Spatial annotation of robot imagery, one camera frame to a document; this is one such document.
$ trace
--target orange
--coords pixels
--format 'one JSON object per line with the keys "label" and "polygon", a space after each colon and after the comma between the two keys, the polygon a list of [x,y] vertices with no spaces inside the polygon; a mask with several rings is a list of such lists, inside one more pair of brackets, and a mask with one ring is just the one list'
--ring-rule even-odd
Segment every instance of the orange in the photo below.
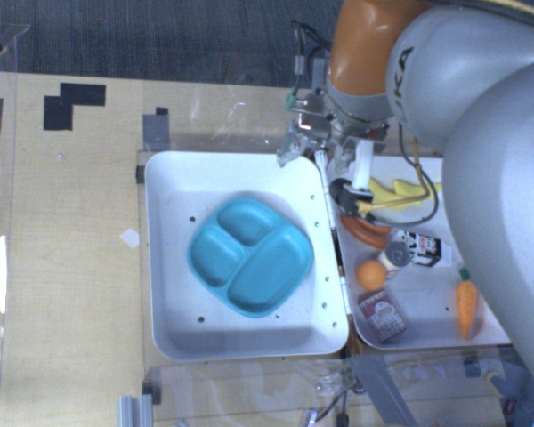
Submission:
{"label": "orange", "polygon": [[364,289],[376,291],[384,285],[387,273],[380,261],[365,261],[358,267],[356,279]]}

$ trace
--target toy carrot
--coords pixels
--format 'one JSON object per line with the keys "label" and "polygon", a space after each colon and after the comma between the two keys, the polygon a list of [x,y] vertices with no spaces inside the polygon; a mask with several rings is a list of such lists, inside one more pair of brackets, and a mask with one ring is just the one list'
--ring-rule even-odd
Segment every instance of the toy carrot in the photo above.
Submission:
{"label": "toy carrot", "polygon": [[477,287],[469,279],[469,271],[465,268],[459,271],[461,283],[457,285],[457,318],[461,335],[469,338],[473,326],[474,311],[477,306]]}

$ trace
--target white plastic tray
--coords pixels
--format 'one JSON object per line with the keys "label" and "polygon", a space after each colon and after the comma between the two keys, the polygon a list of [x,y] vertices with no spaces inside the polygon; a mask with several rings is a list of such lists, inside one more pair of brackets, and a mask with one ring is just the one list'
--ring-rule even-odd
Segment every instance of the white plastic tray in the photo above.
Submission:
{"label": "white plastic tray", "polygon": [[[182,361],[318,355],[348,335],[328,212],[316,166],[275,155],[162,152],[146,166],[152,332],[158,349]],[[276,311],[249,318],[190,273],[188,244],[220,204],[255,197],[310,239],[311,272]]]}
{"label": "white plastic tray", "polygon": [[[433,181],[441,181],[441,159],[424,158],[420,161]],[[414,169],[402,157],[374,157],[372,177],[389,188],[394,179],[417,183]],[[355,277],[356,269],[360,263],[375,258],[379,250],[363,245],[337,220],[354,322],[360,337],[373,347],[381,350],[414,350],[510,343],[510,339],[482,296],[480,296],[477,305],[477,318],[470,339],[464,340],[459,334],[455,288],[460,281],[459,269],[464,266],[464,263],[449,230],[442,193],[440,193],[439,199],[439,212],[433,219],[422,225],[406,229],[440,238],[451,247],[452,264],[450,267],[437,265],[432,268],[410,265],[401,270],[395,278],[386,281],[384,290],[390,296],[407,325],[406,331],[386,343],[380,343],[377,340],[371,326],[358,307],[360,300],[368,294],[360,287]],[[385,212],[382,213],[382,216],[397,222],[414,221],[428,215],[432,205],[433,200],[428,199],[422,205],[398,212]]]}

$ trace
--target blue plate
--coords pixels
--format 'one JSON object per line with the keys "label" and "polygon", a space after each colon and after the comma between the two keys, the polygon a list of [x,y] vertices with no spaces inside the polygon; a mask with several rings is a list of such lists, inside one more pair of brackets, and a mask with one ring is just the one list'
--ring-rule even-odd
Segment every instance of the blue plate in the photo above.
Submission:
{"label": "blue plate", "polygon": [[204,286],[249,317],[275,311],[311,270],[310,240],[266,204],[238,197],[196,231],[188,264]]}

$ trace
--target light wood surface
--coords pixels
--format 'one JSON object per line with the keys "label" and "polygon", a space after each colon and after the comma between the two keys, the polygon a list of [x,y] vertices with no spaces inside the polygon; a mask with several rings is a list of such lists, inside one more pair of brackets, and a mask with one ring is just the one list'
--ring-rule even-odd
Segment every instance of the light wood surface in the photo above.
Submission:
{"label": "light wood surface", "polygon": [[[12,80],[10,75],[0,77]],[[106,85],[106,105],[75,106],[73,131],[46,132],[44,96],[59,95],[61,82]],[[287,126],[282,109],[287,91],[34,75],[17,75],[14,88],[15,164],[0,427],[116,426],[118,398],[140,395],[143,358],[171,365],[159,355],[151,356],[153,350],[148,352],[144,344],[150,336],[142,324],[146,302],[141,249],[131,248],[120,237],[129,229],[142,232],[134,177],[142,150],[142,115],[154,114],[156,107],[169,109],[173,149],[182,145],[274,151]],[[170,368],[172,373],[182,370]],[[190,378],[186,384],[192,385]],[[273,387],[289,378],[283,375]],[[211,390],[233,383],[230,378],[219,380],[199,383]],[[462,382],[457,379],[455,388]],[[311,382],[303,386],[312,387]],[[483,407],[490,407],[485,410],[490,419],[497,419],[486,425],[502,425],[494,416],[498,401],[483,398],[482,382],[477,386],[472,394]],[[197,386],[191,388],[197,407],[200,392]],[[432,407],[448,409],[438,402]],[[214,401],[205,403],[212,406]],[[351,425],[381,425],[368,402],[362,406],[362,421],[351,416]],[[299,415],[294,410],[272,411],[188,421],[190,427],[296,425]],[[170,416],[156,425],[173,424]]]}

